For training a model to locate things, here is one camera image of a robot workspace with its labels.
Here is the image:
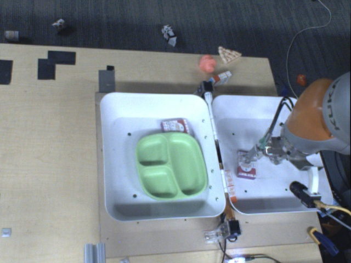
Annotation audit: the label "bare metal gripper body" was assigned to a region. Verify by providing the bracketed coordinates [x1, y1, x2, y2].
[261, 136, 321, 172]

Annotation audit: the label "red and white carton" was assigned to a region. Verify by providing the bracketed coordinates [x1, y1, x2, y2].
[236, 150, 257, 180]
[209, 70, 233, 88]
[160, 117, 191, 135]

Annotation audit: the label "orange and white packet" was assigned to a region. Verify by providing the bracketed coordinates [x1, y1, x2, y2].
[224, 169, 238, 204]

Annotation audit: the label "white plastic tray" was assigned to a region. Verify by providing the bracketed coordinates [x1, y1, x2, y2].
[99, 92, 227, 223]
[212, 94, 336, 216]

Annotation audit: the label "thin black and white rod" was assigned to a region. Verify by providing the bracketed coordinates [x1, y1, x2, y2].
[203, 91, 230, 196]

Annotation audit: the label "green divided plate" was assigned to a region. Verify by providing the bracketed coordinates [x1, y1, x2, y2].
[134, 131, 208, 202]

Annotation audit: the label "slice of pizza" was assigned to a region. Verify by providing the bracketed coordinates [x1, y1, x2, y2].
[217, 45, 243, 65]

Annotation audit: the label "black and white carton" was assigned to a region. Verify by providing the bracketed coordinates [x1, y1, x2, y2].
[161, 24, 178, 48]

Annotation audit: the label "small pale can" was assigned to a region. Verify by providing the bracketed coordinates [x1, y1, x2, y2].
[3, 30, 20, 42]

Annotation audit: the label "black cylinder on white bracket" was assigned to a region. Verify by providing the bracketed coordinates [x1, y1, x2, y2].
[289, 165, 323, 209]

